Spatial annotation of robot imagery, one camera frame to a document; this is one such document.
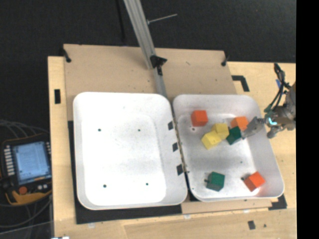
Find thin black and white rod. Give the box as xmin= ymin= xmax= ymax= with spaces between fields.
xmin=173 ymin=117 xmax=190 ymax=176

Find green cube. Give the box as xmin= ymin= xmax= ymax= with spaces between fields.
xmin=225 ymin=126 xmax=243 ymax=146
xmin=204 ymin=171 xmax=226 ymax=192

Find brown cardboard board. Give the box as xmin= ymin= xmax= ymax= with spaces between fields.
xmin=62 ymin=43 xmax=274 ymax=215

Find orange cube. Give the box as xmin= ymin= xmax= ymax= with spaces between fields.
xmin=190 ymin=110 xmax=209 ymax=127
xmin=242 ymin=171 xmax=267 ymax=193
xmin=230 ymin=116 xmax=250 ymax=132

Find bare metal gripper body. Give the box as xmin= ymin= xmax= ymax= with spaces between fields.
xmin=273 ymin=105 xmax=297 ymax=131

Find yellow cube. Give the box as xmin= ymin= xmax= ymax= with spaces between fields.
xmin=200 ymin=130 xmax=223 ymax=151
xmin=211 ymin=122 xmax=230 ymax=140

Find white plastic tray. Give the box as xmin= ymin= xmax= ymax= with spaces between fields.
xmin=172 ymin=94 xmax=286 ymax=203
xmin=72 ymin=91 xmax=188 ymax=211

